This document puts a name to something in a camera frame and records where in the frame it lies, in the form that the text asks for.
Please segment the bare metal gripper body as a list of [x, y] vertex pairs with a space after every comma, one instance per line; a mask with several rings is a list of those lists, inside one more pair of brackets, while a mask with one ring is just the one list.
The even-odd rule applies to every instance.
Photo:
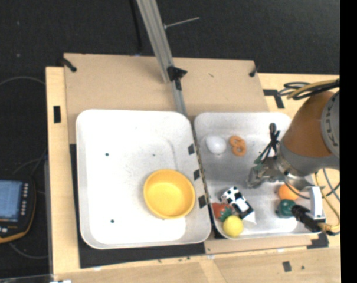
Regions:
[[262, 173], [268, 175], [269, 183], [288, 182], [290, 170], [291, 167], [286, 160], [280, 157], [268, 157], [263, 163]]

